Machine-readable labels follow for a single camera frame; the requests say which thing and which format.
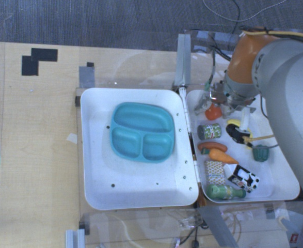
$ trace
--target soda can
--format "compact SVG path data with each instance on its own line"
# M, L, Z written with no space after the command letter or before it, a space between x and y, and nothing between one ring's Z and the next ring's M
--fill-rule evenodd
M211 138L220 138L221 127L218 123L210 125L199 125L197 128L197 134L201 141Z

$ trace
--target teal plate compartment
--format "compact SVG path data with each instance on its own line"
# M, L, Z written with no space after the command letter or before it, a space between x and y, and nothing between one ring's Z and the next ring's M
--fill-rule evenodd
M174 122L163 108L121 103L112 115L110 143L120 157L140 162L165 161L174 147Z

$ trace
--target green bottle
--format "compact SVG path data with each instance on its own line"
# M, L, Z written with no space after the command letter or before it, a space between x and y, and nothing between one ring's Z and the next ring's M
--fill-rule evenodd
M245 197L246 192L243 189L235 189L230 185L210 184L206 189L206 194L210 199L232 199L234 197Z

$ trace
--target gray carpet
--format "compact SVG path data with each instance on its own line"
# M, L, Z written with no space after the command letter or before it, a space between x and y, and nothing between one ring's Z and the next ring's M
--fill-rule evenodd
M236 0L240 19L282 0ZM236 19L231 0L206 0L220 14ZM129 49L175 50L187 29L231 33L234 22L207 10L202 0L0 0L12 14L0 41ZM303 0L289 0L240 25L303 30Z

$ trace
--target wooden table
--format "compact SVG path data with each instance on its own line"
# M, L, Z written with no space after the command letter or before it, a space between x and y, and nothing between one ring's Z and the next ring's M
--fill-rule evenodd
M39 76L22 76L22 56L31 55L31 48L57 49L58 60L40 61ZM0 248L65 247L65 231L78 229L81 214L74 137L79 66L94 63L96 80L102 86L159 83L166 88L174 77L176 57L175 52L0 42ZM194 55L194 82L205 82L211 63L205 55ZM218 70L226 65L220 63ZM266 244L280 247L286 240L283 231L268 220L265 225ZM251 236L262 239L258 231L242 234L240 242L251 243ZM204 244L216 245L210 231L204 235ZM168 247L166 241L137 239L133 244L106 247Z

